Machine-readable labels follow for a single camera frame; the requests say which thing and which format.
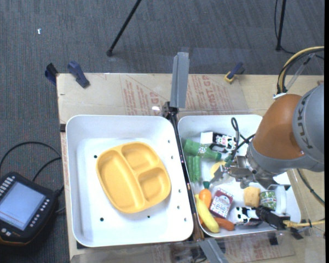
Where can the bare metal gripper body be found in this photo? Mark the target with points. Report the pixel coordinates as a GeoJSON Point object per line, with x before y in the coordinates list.
{"type": "Point", "coordinates": [239, 167]}

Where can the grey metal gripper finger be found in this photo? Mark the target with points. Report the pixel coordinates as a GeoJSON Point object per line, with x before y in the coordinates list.
{"type": "Point", "coordinates": [218, 174]}
{"type": "Point", "coordinates": [247, 183]}

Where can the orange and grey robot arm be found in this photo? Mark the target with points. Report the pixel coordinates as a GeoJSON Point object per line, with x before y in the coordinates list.
{"type": "Point", "coordinates": [279, 136]}

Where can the yellow round toy food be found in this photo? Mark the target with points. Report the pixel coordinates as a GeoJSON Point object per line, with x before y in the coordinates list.
{"type": "Point", "coordinates": [215, 167]}

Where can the tan bread piece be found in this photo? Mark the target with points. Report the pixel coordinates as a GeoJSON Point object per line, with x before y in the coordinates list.
{"type": "Point", "coordinates": [251, 196]}

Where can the green asparagus bunch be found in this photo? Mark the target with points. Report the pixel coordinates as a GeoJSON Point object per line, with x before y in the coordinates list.
{"type": "Point", "coordinates": [194, 168]}

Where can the orange carrot with green top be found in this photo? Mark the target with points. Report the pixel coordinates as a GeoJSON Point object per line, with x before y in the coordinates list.
{"type": "Point", "coordinates": [205, 196]}

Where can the green and white can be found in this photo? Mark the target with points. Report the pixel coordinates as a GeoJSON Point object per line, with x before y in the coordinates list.
{"type": "Point", "coordinates": [268, 200]}

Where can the red and white carton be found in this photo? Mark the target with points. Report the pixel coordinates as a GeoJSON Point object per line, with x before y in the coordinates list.
{"type": "Point", "coordinates": [221, 203]}

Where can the cow print carton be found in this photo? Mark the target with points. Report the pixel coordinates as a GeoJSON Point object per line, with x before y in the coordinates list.
{"type": "Point", "coordinates": [245, 215]}
{"type": "Point", "coordinates": [221, 140]}

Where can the green bottle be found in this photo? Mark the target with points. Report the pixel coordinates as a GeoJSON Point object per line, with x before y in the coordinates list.
{"type": "Point", "coordinates": [193, 147]}

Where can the yellow banana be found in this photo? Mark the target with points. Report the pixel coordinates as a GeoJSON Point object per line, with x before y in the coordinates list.
{"type": "Point", "coordinates": [206, 215]}

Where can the white plastic tray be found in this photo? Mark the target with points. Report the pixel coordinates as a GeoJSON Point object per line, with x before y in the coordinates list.
{"type": "Point", "coordinates": [197, 125]}
{"type": "Point", "coordinates": [131, 229]}

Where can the yellow divided plate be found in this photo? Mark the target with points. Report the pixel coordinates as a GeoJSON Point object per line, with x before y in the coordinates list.
{"type": "Point", "coordinates": [117, 179]}

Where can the brown cardboard board red print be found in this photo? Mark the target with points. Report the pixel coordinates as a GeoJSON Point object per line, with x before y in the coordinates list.
{"type": "Point", "coordinates": [104, 97]}

